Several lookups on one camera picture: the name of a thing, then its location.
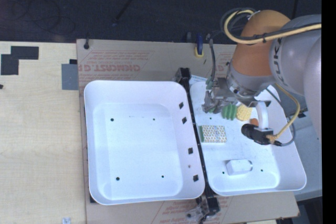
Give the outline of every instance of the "white plastic tray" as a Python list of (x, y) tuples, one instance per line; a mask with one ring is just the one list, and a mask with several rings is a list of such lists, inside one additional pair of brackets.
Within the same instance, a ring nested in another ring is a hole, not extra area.
[(84, 90), (89, 188), (103, 205), (192, 199), (205, 187), (188, 99), (169, 81)]
[[(272, 86), (269, 90), (278, 97)], [(241, 133), (242, 125), (247, 121), (231, 121), (224, 119), (220, 113), (203, 112), (205, 92), (204, 82), (191, 86), (196, 125), (223, 125), (227, 136), (226, 143), (202, 143), (207, 176), (214, 192), (234, 196), (304, 188), (307, 178), (295, 142), (284, 147), (255, 143)], [(267, 108), (269, 127), (275, 134), (278, 133), (287, 123), (283, 109), (266, 90), (257, 99), (271, 101)], [(251, 118), (258, 118), (256, 109), (253, 109)], [(290, 130), (286, 129), (278, 140), (285, 143), (291, 137)], [(243, 166), (250, 164), (250, 167), (242, 174), (230, 173), (232, 160), (240, 160)]]

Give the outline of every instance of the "yellow cable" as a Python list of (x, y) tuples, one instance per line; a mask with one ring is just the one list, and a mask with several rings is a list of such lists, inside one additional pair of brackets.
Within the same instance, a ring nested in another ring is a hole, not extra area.
[(237, 43), (241, 43), (241, 44), (255, 44), (255, 43), (260, 43), (260, 42), (266, 42), (269, 40), (273, 40), (273, 39), (277, 39), (277, 38), (281, 38), (281, 37), (287, 37), (287, 36), (291, 36), (291, 35), (295, 35), (298, 33), (302, 33), (302, 32), (306, 32), (306, 31), (311, 31), (311, 30), (316, 30), (316, 29), (321, 29), (322, 28), (322, 24), (314, 24), (314, 25), (310, 25), (310, 26), (306, 26), (306, 27), (302, 27), (299, 29), (295, 29), (295, 30), (290, 30), (286, 33), (281, 33), (281, 34), (274, 34), (268, 37), (263, 37), (263, 38), (256, 38), (256, 39), (252, 39), (252, 40), (244, 40), (244, 39), (240, 39), (240, 38), (236, 38), (235, 36), (233, 36), (229, 30), (228, 30), (228, 24), (231, 21), (231, 19), (238, 14), (241, 13), (249, 13), (249, 14), (253, 14), (254, 11), (247, 9), (247, 10), (242, 10), (240, 12), (233, 12), (226, 20), (224, 23), (224, 32), (225, 34), (233, 41), (237, 42)]
[(297, 116), (300, 113), (300, 103), (299, 103), (299, 101), (296, 100), (295, 97), (292, 96), (289, 92), (287, 92), (283, 87), (281, 87), (278, 84), (276, 84), (276, 85), (279, 87), (279, 89), (281, 91), (283, 91), (287, 96), (289, 96), (295, 102), (296, 112), (295, 112), (294, 116), (290, 119), (290, 121), (280, 130), (280, 132), (278, 134), (276, 134), (276, 135), (271, 135), (271, 134), (266, 135), (266, 138), (268, 138), (270, 140), (271, 144), (273, 144), (274, 141), (276, 139), (278, 139), (280, 137), (280, 135), (282, 135), (282, 133), (285, 131), (285, 129), (287, 129), (294, 122), (294, 120), (297, 118)]

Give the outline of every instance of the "light wood surface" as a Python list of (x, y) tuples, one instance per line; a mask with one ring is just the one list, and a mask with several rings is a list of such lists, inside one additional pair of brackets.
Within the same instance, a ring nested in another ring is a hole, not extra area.
[(0, 76), (0, 223), (86, 223), (78, 91), (62, 90), (61, 64), (76, 44), (39, 46), (19, 75)]

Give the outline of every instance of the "dotted rectangular package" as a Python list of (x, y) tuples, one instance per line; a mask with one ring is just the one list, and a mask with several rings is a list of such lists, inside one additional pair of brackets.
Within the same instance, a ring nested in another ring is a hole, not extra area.
[(224, 126), (220, 125), (201, 125), (201, 141), (203, 143), (225, 143), (226, 133)]

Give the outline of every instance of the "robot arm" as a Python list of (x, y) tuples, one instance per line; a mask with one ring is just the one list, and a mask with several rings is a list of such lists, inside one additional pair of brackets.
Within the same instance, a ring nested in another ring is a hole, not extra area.
[[(236, 37), (229, 31), (230, 22), (244, 13), (250, 17)], [(290, 20), (274, 10), (235, 10), (228, 14), (223, 29), (237, 47), (227, 76), (211, 82), (212, 96), (207, 93), (203, 110), (207, 112), (211, 103), (224, 106), (236, 100), (257, 106), (254, 97), (276, 83), (305, 97), (321, 140), (321, 15)]]

